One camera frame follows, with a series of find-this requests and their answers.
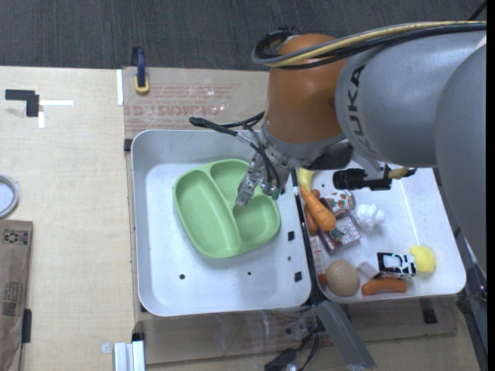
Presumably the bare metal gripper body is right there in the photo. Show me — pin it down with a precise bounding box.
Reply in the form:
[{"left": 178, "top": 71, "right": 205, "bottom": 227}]
[{"left": 250, "top": 141, "right": 307, "bottom": 192}]

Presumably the yellow banana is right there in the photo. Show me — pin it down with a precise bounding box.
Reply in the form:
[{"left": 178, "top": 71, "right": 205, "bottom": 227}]
[{"left": 297, "top": 167, "right": 316, "bottom": 193}]

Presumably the orange-brown sausage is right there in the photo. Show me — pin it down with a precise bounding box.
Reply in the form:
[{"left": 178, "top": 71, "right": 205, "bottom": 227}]
[{"left": 304, "top": 203, "right": 320, "bottom": 236}]

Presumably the green divided plate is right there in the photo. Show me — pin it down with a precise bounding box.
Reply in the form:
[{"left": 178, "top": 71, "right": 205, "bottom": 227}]
[{"left": 172, "top": 158, "right": 282, "bottom": 260}]

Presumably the thin black and white rod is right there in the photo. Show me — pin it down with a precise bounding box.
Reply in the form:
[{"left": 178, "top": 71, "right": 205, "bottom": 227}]
[{"left": 292, "top": 170, "right": 319, "bottom": 288}]

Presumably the orange carrot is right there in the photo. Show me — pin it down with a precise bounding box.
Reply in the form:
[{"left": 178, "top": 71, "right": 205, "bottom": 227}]
[{"left": 299, "top": 186, "right": 337, "bottom": 233}]

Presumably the white can with orange print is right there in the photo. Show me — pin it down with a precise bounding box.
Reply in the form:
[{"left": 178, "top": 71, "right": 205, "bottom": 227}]
[{"left": 323, "top": 189, "right": 357, "bottom": 218}]

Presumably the white packet with red print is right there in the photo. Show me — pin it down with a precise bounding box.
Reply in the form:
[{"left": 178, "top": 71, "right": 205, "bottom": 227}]
[{"left": 309, "top": 234, "right": 328, "bottom": 276}]

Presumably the red and green carton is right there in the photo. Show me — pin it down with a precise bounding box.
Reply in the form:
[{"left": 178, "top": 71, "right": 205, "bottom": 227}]
[{"left": 318, "top": 216, "right": 363, "bottom": 255}]

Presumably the white plastic tray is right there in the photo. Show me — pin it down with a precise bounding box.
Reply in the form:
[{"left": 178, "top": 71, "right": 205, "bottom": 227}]
[
  {"left": 130, "top": 128, "right": 313, "bottom": 318},
  {"left": 296, "top": 163, "right": 468, "bottom": 305}
]

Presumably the white crumpled lump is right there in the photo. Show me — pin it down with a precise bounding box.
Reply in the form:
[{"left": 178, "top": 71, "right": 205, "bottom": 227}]
[{"left": 353, "top": 203, "right": 387, "bottom": 232}]

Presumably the brown round bread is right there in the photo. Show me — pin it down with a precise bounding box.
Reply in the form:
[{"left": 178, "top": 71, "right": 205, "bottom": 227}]
[{"left": 325, "top": 260, "right": 362, "bottom": 298}]

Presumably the black and white carton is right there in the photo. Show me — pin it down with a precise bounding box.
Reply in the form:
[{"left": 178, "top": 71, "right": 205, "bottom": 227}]
[{"left": 357, "top": 250, "right": 418, "bottom": 282}]

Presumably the orange sausage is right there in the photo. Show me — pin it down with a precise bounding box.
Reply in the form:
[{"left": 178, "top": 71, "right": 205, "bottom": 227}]
[{"left": 360, "top": 277, "right": 409, "bottom": 297}]

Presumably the yellow lemon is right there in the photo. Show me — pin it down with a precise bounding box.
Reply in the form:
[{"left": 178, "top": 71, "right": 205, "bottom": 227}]
[{"left": 408, "top": 244, "right": 437, "bottom": 274}]

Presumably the brown paper bag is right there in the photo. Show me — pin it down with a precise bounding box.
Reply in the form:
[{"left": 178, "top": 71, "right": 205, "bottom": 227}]
[{"left": 0, "top": 219, "right": 34, "bottom": 371}]

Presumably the black cylinder on white bracket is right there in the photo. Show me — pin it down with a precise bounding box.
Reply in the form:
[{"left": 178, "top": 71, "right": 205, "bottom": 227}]
[{"left": 332, "top": 161, "right": 394, "bottom": 192}]

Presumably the black block with thin wires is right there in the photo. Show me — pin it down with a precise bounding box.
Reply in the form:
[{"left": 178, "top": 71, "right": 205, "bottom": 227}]
[{"left": 264, "top": 347, "right": 299, "bottom": 371}]

